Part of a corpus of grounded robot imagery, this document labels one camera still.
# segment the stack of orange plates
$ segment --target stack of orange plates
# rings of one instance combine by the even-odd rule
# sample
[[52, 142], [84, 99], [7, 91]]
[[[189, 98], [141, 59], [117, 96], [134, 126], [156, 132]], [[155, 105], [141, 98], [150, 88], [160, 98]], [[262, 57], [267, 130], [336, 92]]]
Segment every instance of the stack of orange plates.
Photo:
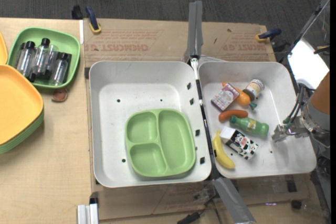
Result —
[[29, 137], [44, 119], [40, 93], [15, 68], [5, 65], [6, 61], [0, 34], [0, 154]]

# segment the green divided plate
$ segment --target green divided plate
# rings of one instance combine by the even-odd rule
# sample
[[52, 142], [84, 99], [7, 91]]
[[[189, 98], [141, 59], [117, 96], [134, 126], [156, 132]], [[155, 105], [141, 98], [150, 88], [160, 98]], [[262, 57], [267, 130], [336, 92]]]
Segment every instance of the green divided plate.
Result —
[[23, 29], [18, 36], [16, 37], [11, 51], [9, 52], [9, 57], [7, 64], [13, 66], [15, 63], [16, 55], [19, 50], [19, 47], [22, 43], [27, 41], [33, 41], [37, 46], [40, 45], [41, 40], [43, 38], [49, 38], [51, 45], [56, 45], [60, 52], [65, 52], [67, 54], [71, 54], [71, 61], [68, 67], [68, 75], [67, 81], [58, 86], [52, 86], [48, 84], [46, 80], [36, 80], [32, 84], [37, 87], [41, 88], [50, 88], [50, 89], [59, 89], [67, 86], [71, 80], [73, 79], [77, 65], [79, 62], [80, 57], [80, 43], [72, 35], [67, 33], [63, 33], [60, 31], [48, 29], [48, 28], [41, 28], [41, 27], [28, 27]]
[[145, 177], [173, 176], [190, 170], [196, 159], [192, 132], [178, 110], [156, 109], [133, 114], [125, 127], [133, 169]]

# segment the toy banana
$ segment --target toy banana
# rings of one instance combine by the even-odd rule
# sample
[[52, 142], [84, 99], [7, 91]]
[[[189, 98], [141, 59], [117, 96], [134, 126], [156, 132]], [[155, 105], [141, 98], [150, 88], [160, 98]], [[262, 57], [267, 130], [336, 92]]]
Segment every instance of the toy banana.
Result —
[[226, 155], [226, 153], [223, 150], [222, 140], [221, 140], [221, 137], [219, 136], [220, 133], [221, 133], [220, 131], [217, 131], [217, 134], [216, 134], [215, 138], [212, 140], [212, 145], [213, 145], [214, 151], [216, 151], [216, 160], [223, 167], [228, 168], [228, 169], [234, 169], [236, 167], [236, 165]]

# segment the green square bowl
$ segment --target green square bowl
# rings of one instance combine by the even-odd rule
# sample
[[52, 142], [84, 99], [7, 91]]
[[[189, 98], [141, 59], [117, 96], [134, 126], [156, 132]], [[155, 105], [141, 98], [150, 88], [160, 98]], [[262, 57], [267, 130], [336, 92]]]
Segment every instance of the green square bowl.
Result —
[[77, 40], [77, 38], [75, 38], [70, 34], [42, 27], [25, 28], [17, 35], [11, 47], [11, 51], [9, 52], [7, 64], [10, 66], [14, 66], [16, 55], [22, 43], [27, 41], [33, 41], [37, 47], [40, 45], [41, 40], [43, 38], [49, 38], [50, 44], [56, 45], [60, 52], [71, 54], [71, 61], [68, 67], [69, 70], [67, 81], [58, 86], [49, 85], [48, 81], [44, 80], [36, 80], [35, 82], [32, 82], [32, 84], [36, 87], [41, 88], [49, 88], [49, 89], [63, 88], [72, 81], [76, 73], [80, 56], [80, 43]]

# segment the white tray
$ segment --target white tray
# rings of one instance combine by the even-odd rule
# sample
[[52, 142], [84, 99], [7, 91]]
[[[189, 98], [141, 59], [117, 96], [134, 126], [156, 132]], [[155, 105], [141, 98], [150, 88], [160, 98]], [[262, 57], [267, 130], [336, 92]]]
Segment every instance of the white tray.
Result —
[[[101, 61], [91, 67], [89, 77], [93, 170], [100, 184], [114, 188], [189, 183], [209, 176], [211, 161], [190, 66], [183, 62]], [[128, 159], [125, 124], [135, 112], [162, 108], [179, 110], [188, 119], [197, 148], [196, 162], [181, 175], [144, 178], [133, 170]]]
[[234, 170], [228, 170], [216, 162], [218, 171], [227, 178], [246, 178], [283, 174], [308, 173], [316, 167], [316, 155], [309, 137], [287, 137], [283, 142], [274, 143], [271, 135], [278, 124], [289, 115], [296, 101], [296, 94], [288, 70], [276, 62], [204, 62], [199, 66], [203, 101], [206, 118], [212, 136], [229, 121], [218, 120], [220, 111], [211, 104], [211, 97], [222, 88], [222, 82], [244, 89], [256, 78], [265, 84], [265, 90], [254, 101], [257, 107], [252, 111], [238, 103], [232, 103], [227, 109], [243, 109], [248, 116], [269, 125], [266, 138], [257, 135], [247, 136], [259, 144], [252, 159], [245, 160], [228, 146], [223, 146], [226, 154], [236, 164]]

